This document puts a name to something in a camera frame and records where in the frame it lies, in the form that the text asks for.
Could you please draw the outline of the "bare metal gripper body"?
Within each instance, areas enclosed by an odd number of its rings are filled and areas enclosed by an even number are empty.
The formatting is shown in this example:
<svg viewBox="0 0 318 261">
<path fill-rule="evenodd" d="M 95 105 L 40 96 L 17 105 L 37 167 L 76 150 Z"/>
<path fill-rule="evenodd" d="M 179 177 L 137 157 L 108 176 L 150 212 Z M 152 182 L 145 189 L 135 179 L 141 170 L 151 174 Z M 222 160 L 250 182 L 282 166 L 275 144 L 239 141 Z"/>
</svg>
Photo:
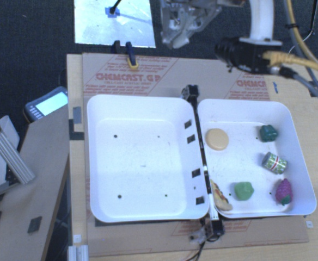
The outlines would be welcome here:
<svg viewBox="0 0 318 261">
<path fill-rule="evenodd" d="M 161 37 L 190 38 L 200 32 L 222 7 L 242 7 L 246 0 L 160 0 Z"/>
</svg>

